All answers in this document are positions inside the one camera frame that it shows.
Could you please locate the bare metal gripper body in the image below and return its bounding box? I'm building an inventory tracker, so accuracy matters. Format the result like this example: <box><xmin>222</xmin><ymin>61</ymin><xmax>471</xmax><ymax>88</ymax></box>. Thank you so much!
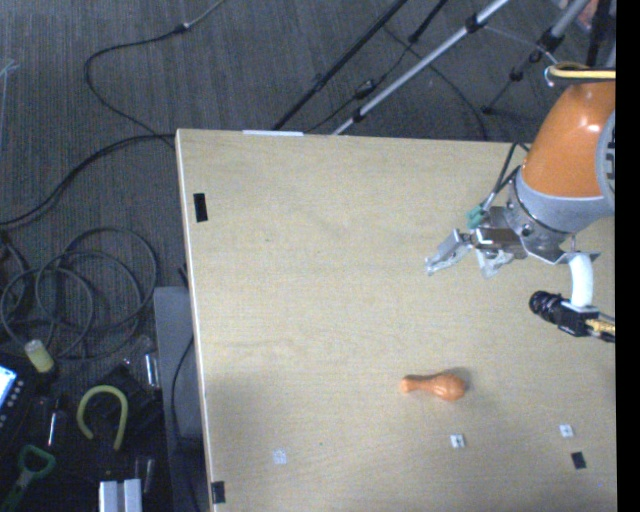
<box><xmin>471</xmin><ymin>203</ymin><xmax>577</xmax><ymax>262</ymax></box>

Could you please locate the pale wood board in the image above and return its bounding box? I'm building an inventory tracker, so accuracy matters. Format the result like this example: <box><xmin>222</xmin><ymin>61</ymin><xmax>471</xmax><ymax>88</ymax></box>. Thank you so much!
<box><xmin>174</xmin><ymin>128</ymin><xmax>617</xmax><ymax>512</ymax></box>

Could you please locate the orange toy drumstick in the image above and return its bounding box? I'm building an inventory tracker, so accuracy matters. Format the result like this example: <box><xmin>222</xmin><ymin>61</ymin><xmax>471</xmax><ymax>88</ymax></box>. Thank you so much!
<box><xmin>398</xmin><ymin>371</ymin><xmax>468</xmax><ymax>403</ymax></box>

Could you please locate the silver tripod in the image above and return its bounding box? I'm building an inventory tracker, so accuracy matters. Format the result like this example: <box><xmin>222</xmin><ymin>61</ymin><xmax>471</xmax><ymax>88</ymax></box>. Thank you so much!
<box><xmin>331</xmin><ymin>0</ymin><xmax>617</xmax><ymax>137</ymax></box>

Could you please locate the black tripod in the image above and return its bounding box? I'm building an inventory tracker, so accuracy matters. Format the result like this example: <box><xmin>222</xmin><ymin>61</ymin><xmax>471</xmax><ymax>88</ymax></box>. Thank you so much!
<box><xmin>271</xmin><ymin>0</ymin><xmax>451</xmax><ymax>132</ymax></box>

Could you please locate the yellow-green curved tube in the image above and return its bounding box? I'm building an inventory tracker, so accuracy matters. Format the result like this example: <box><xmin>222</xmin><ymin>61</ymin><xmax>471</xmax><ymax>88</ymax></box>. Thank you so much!
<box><xmin>75</xmin><ymin>384</ymin><xmax>130</xmax><ymax>452</ymax></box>

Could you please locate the white block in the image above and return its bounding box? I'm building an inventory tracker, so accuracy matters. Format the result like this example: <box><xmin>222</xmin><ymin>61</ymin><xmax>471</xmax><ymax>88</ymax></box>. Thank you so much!
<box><xmin>98</xmin><ymin>478</ymin><xmax>144</xmax><ymax>512</ymax></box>

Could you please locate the pale yellow small bottle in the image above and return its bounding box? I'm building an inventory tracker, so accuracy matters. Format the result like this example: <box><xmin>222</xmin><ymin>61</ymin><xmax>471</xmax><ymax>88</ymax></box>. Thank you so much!
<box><xmin>24</xmin><ymin>339</ymin><xmax>56</xmax><ymax>374</ymax></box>

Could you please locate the black cylinder on white bracket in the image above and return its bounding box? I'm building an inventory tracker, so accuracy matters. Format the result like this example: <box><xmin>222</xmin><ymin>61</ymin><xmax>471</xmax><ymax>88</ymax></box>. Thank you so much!
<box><xmin>528</xmin><ymin>252</ymin><xmax>602</xmax><ymax>338</ymax></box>

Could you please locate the green handled tool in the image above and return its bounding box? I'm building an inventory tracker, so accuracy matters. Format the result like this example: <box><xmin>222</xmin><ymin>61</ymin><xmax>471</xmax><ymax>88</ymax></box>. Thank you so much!
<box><xmin>0</xmin><ymin>444</ymin><xmax>58</xmax><ymax>512</ymax></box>

